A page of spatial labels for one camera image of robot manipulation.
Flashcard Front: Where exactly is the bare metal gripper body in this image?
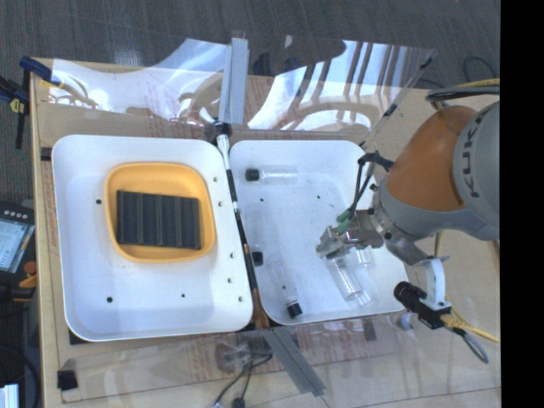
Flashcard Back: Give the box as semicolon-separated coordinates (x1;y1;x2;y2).
349;205;429;268

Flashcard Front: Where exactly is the clear plastic bottle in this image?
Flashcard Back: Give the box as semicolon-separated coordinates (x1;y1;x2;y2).
243;204;274;268
269;259;304;320
245;164;299;184
326;247;377;309

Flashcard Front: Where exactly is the white plastic tray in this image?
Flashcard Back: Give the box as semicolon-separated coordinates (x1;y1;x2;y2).
50;133;255;343
228;139;411;326

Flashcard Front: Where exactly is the clear plastic bottle, black cap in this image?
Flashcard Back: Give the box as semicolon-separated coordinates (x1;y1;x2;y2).
269;259;304;320
243;204;274;268
245;164;299;184

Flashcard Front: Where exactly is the thin black and white rod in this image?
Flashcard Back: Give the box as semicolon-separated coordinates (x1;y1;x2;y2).
216;133;271;329

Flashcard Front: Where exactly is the black ribbed rectangular block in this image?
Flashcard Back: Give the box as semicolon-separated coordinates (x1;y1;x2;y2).
115;190;202;252

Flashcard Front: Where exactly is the yellow square bowl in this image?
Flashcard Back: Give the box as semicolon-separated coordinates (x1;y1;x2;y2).
104;161;217;264

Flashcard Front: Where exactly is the brown cardboard board, red print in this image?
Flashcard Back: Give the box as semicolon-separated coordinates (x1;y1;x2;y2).
33;73;426;394

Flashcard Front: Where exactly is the black cylinder on white bracket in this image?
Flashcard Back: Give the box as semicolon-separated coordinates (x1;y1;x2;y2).
393;257;454;331

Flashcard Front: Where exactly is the black block with thin wires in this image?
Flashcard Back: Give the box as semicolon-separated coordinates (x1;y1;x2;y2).
244;333;274;357
203;121;234;142

